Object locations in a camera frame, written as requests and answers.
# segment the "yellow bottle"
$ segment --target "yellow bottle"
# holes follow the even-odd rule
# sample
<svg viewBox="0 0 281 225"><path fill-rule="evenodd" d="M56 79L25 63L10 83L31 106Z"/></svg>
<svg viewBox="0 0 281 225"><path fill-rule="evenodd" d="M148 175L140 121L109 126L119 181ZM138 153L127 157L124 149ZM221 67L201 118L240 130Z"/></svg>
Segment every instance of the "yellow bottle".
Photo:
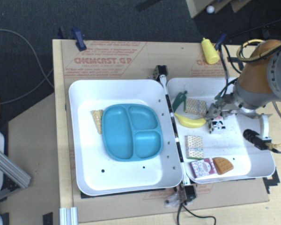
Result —
<svg viewBox="0 0 281 225"><path fill-rule="evenodd" d="M203 38L201 45L208 64L215 64L220 60L218 52L215 50L209 39Z"/></svg>

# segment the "cardboard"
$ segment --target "cardboard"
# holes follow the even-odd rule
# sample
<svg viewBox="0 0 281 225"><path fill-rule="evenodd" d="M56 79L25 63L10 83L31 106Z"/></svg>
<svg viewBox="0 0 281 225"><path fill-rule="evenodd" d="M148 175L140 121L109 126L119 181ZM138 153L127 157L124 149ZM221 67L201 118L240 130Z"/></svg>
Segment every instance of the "cardboard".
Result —
<svg viewBox="0 0 281 225"><path fill-rule="evenodd" d="M156 65L167 66L168 80L173 77L223 77L221 62L209 65L200 44L119 41L85 41L85 44L87 50L80 52L75 41L61 41L73 201L78 209L79 222L176 212L177 207L166 208L164 205L164 200L174 193L172 188L81 197L75 175L68 89L74 81L80 79L147 79ZM230 75L234 76L235 73L230 71ZM268 201L262 179L195 186L198 197L189 205L191 210Z"/></svg>

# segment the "wooden table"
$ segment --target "wooden table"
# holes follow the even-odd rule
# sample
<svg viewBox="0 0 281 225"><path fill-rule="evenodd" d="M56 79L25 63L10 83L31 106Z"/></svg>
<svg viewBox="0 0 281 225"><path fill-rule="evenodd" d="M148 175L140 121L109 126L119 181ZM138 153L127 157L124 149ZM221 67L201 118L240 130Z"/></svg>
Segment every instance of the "wooden table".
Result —
<svg viewBox="0 0 281 225"><path fill-rule="evenodd" d="M56 123L57 123L57 144L58 144L58 161L59 161L59 195L60 207L71 208L74 205L72 194L72 180L69 159L69 142L67 133L67 114L65 111L65 86L63 73L63 56L62 56L62 40L53 40L53 65L54 65L54 82L55 82L55 103L56 103ZM176 48L187 48L188 44L180 43L147 43L151 48L155 48L154 54L167 53L172 54L173 59L177 58L173 51ZM235 54L238 46L229 46L230 54ZM273 143L281 143L281 120L275 112L272 104L267 106L267 111L273 115L269 118L270 136ZM205 210L197 210L195 214L199 216L212 215L217 219L217 224L263 224L263 225L281 225L281 154L273 154L277 172L280 178L278 186L270 187L269 202L246 204L231 207L212 208ZM125 224L176 224L177 213L166 213L142 217L131 217L123 219L114 219L108 221L96 221L83 223L85 225L125 225ZM199 219L182 212L180 216L181 224L213 224L212 219Z"/></svg>

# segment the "toy banana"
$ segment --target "toy banana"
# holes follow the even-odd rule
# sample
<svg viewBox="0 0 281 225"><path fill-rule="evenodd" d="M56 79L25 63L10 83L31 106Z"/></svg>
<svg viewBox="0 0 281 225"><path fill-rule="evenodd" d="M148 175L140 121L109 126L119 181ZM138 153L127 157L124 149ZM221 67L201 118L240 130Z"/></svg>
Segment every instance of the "toy banana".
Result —
<svg viewBox="0 0 281 225"><path fill-rule="evenodd" d="M184 127L199 128L206 123L206 120L204 118L190 119L185 116L179 115L176 112L174 113L174 115L178 118L180 124Z"/></svg>

